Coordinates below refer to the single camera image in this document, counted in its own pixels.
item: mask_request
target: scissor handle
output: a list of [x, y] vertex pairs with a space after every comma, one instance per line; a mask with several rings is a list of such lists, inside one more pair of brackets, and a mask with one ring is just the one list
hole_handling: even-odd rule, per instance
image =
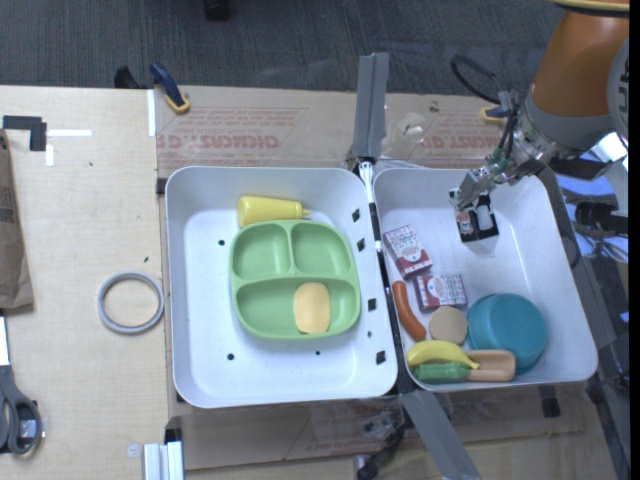
[[[8, 421], [5, 407], [8, 410]], [[20, 438], [20, 420], [36, 422], [35, 436], [26, 443], [21, 442], [24, 440]], [[10, 451], [22, 455], [35, 448], [41, 436], [42, 419], [38, 407], [16, 387], [11, 366], [0, 366], [0, 447], [7, 444]]]

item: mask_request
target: tape roll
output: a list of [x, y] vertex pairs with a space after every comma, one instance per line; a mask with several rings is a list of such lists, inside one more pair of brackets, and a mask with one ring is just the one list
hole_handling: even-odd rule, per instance
[[[113, 320], [104, 309], [104, 299], [107, 292], [117, 283], [121, 281], [142, 281], [147, 286], [149, 286], [156, 294], [156, 298], [158, 299], [158, 308], [154, 315], [147, 320], [145, 323], [140, 325], [123, 325], [115, 320]], [[100, 287], [100, 291], [98, 292], [98, 315], [100, 316], [100, 320], [102, 323], [110, 330], [117, 332], [119, 334], [140, 334], [145, 332], [155, 324], [158, 323], [160, 318], [162, 317], [162, 313], [164, 312], [164, 294], [162, 293], [162, 286], [160, 283], [151, 277], [149, 274], [145, 272], [138, 272], [135, 270], [120, 272], [109, 277], [102, 286]]]

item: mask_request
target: paper bag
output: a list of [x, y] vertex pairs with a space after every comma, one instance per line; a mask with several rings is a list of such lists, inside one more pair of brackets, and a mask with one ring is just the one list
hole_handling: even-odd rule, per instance
[[0, 130], [0, 308], [13, 309], [32, 302], [9, 141], [4, 130]]

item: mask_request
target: toy bread slice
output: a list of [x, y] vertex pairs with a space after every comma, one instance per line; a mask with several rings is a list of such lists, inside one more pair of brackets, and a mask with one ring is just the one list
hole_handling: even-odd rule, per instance
[[293, 314], [300, 332], [326, 332], [331, 323], [331, 303], [327, 287], [317, 282], [301, 284], [293, 295]]

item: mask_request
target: toy hot dog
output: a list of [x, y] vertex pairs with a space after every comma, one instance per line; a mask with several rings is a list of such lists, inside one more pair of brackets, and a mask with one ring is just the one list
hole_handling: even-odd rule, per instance
[[393, 298], [396, 302], [400, 323], [414, 340], [424, 340], [427, 336], [427, 329], [418, 321], [413, 311], [411, 311], [407, 297], [407, 285], [403, 281], [396, 281], [391, 288], [393, 290]]

